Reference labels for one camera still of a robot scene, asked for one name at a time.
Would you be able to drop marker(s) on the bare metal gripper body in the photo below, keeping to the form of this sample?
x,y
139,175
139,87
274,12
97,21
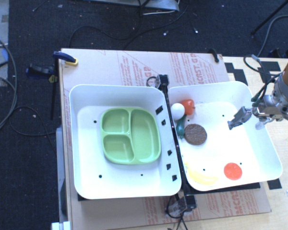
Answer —
x,y
270,106

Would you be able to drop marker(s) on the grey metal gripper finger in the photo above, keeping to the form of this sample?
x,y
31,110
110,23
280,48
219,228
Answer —
x,y
240,117
259,125

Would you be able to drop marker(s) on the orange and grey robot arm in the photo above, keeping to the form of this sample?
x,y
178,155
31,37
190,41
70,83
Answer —
x,y
287,80

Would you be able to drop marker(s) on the white plastic tray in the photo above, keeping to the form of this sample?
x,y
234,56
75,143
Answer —
x,y
230,142
124,181

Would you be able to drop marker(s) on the brown round biscuit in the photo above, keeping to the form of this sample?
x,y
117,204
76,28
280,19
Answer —
x,y
195,134

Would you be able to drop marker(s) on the orange red pepper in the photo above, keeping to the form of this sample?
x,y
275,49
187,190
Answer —
x,y
189,106

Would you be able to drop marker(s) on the orange round disc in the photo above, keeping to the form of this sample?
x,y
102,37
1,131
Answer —
x,y
233,171

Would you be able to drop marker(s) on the dark green toy vegetable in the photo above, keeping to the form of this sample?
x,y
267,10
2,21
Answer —
x,y
181,128

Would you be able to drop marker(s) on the white egg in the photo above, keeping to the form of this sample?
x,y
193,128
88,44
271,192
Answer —
x,y
177,111

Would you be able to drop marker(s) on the thin black and white rod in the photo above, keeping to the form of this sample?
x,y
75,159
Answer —
x,y
176,142

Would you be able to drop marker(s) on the yellow banana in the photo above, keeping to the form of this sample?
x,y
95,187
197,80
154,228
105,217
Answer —
x,y
201,178

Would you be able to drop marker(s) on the green divided plate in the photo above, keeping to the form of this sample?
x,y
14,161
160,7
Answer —
x,y
144,133

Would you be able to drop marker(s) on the brown cardboard board red print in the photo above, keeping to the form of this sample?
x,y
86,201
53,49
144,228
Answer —
x,y
105,66

